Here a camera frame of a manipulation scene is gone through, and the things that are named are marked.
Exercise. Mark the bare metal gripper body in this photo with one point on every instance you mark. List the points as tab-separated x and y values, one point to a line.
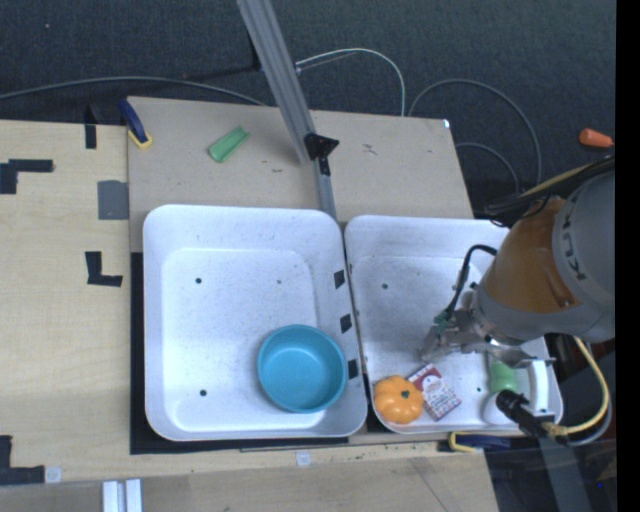
465	332

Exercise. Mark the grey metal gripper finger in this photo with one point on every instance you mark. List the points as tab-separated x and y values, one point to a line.
431	347

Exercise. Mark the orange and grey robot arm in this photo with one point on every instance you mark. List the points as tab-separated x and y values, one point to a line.
535	270

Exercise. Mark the red and white carton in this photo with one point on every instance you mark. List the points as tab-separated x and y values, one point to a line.
436	392

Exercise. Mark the white plastic tray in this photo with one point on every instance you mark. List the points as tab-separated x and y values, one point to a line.
235	300
400	310

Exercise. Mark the green and white bottle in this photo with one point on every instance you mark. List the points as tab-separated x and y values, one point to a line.
501	377

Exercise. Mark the orange toy pumpkin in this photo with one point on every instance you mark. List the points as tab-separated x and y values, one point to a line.
397	402

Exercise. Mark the blue bowl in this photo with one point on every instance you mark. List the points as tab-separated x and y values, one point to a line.
300	367

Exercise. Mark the brown cardboard board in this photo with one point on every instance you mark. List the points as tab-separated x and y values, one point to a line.
390	170

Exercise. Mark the black block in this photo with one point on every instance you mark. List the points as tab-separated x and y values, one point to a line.
320	144

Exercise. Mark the orange tapered object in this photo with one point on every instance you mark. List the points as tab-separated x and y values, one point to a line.
594	138

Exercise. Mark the green curved toy piece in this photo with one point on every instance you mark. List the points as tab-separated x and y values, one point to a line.
227	145

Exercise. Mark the black cylinder on white bracket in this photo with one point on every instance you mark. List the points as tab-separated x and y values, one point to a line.
539	385

